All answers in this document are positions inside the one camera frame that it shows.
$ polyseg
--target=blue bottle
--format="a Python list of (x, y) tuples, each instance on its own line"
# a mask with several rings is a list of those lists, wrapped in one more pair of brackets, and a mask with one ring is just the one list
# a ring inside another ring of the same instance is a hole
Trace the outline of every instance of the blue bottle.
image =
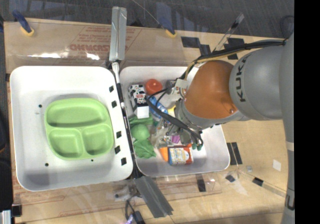
[[(149, 100), (150, 100), (150, 102), (151, 102), (153, 105), (156, 105), (157, 99), (155, 98), (155, 96), (150, 97)], [(168, 114), (167, 108), (164, 107), (162, 103), (158, 102), (157, 108), (158, 108), (160, 111), (162, 111), (163, 113)], [(156, 118), (161, 119), (161, 116), (158, 115), (158, 114), (155, 112), (154, 109), (152, 109), (151, 107), (149, 107), (149, 109), (150, 109), (150, 111), (151, 111), (151, 114), (153, 114)]]

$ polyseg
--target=black connector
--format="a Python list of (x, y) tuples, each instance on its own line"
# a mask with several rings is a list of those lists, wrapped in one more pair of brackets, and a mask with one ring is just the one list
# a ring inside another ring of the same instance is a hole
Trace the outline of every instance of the black connector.
[(134, 220), (136, 221), (137, 224), (145, 224), (144, 219), (141, 216), (140, 211), (136, 210), (133, 214), (132, 214)]

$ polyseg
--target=blue clamp handle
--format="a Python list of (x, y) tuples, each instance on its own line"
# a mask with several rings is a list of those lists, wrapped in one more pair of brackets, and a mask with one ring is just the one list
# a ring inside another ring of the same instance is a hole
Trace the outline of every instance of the blue clamp handle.
[(13, 10), (12, 15), (14, 16), (15, 19), (17, 19), (17, 21), (21, 24), (22, 28), (25, 29), (27, 33), (32, 32), (32, 29), (29, 26), (27, 20), (18, 10)]

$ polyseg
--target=orange carrot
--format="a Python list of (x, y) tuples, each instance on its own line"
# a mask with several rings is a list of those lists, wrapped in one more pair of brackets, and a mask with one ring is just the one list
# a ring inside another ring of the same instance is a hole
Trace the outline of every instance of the orange carrot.
[(168, 148), (167, 147), (159, 148), (159, 152), (162, 155), (163, 159), (166, 162), (168, 162), (169, 161)]

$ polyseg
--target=black hole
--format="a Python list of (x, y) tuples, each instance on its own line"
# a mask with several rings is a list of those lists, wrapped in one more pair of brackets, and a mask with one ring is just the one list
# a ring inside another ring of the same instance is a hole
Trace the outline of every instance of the black hole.
[(122, 159), (121, 159), (121, 166), (122, 166), (122, 165), (125, 165), (125, 164), (127, 163), (126, 161), (127, 161), (126, 158), (122, 158)]
[(116, 102), (116, 101), (112, 101), (112, 102), (111, 102), (111, 105), (112, 105), (112, 108), (114, 108), (114, 107), (117, 106), (117, 102)]
[(120, 146), (115, 147), (115, 154), (118, 154), (120, 152)]

